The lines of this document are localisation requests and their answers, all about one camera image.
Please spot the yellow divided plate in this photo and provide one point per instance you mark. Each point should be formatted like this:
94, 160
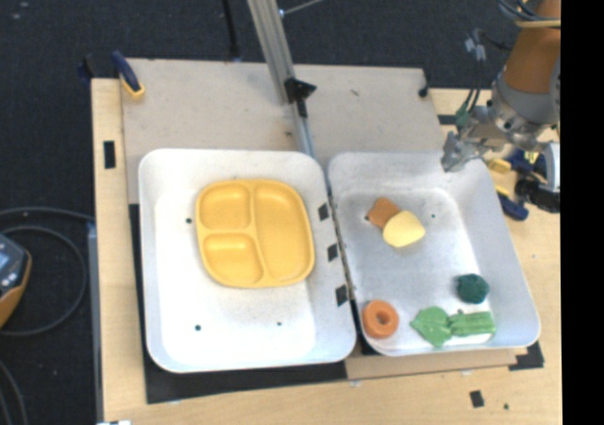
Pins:
278, 225

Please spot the pale yellow rounded toy food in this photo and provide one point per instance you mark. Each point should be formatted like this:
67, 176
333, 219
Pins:
403, 229

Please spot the white plastic tray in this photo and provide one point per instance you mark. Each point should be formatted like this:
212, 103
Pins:
236, 319
424, 272

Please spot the orange-brown toy bread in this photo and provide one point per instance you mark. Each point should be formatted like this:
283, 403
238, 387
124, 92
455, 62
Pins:
379, 213

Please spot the orange toy doughnut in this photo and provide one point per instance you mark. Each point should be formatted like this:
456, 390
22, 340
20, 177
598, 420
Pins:
373, 326

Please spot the brown cardboard board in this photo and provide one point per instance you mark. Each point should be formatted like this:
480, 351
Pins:
212, 111

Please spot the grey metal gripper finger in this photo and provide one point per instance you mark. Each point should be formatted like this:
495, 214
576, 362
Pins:
450, 154
471, 154

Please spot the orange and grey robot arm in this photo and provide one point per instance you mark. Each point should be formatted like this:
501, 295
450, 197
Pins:
533, 59

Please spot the black cylinder on white bracket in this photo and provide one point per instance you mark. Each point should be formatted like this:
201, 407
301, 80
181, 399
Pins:
542, 194

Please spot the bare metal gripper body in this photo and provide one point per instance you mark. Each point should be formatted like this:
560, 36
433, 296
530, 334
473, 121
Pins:
495, 132

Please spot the dark green toy broccoli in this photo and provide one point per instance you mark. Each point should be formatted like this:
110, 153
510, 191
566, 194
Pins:
473, 288

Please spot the light green toy leafy vegetable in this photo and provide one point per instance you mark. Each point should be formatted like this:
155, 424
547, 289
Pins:
436, 326

